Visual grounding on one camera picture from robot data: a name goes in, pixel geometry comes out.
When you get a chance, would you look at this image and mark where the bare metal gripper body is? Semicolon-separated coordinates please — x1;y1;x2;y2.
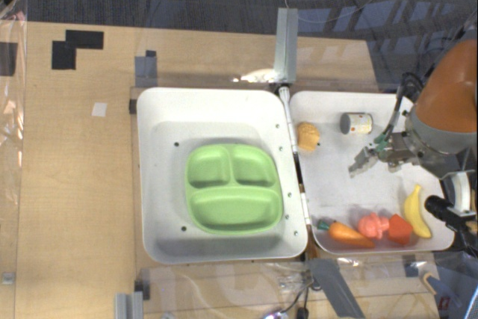
376;130;426;170

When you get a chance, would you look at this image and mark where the white plastic tray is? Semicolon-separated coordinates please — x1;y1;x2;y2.
135;87;309;266
289;90;457;256

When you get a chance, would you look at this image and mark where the small grey and white can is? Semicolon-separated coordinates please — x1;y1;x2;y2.
339;112;374;135

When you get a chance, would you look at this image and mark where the tan toy bread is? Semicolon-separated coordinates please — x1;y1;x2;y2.
296;121;321;152

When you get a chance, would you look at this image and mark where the pink toy figure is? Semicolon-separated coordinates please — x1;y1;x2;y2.
357;212;391;241

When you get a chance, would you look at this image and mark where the yellow banana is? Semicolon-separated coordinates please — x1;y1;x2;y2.
403;184;433;240

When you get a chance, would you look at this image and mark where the thin black and white rod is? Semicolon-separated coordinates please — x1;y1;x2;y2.
278;85;311;226

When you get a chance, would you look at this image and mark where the orange carrot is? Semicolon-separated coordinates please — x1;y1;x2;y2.
317;220;376;250

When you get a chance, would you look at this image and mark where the red wedge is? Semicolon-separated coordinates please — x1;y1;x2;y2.
387;213;415;246

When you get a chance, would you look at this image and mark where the green divided plate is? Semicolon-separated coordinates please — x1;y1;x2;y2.
184;143;284;235

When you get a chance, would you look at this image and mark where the black cylinder on white bracket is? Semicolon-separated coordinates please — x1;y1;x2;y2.
424;169;478;233

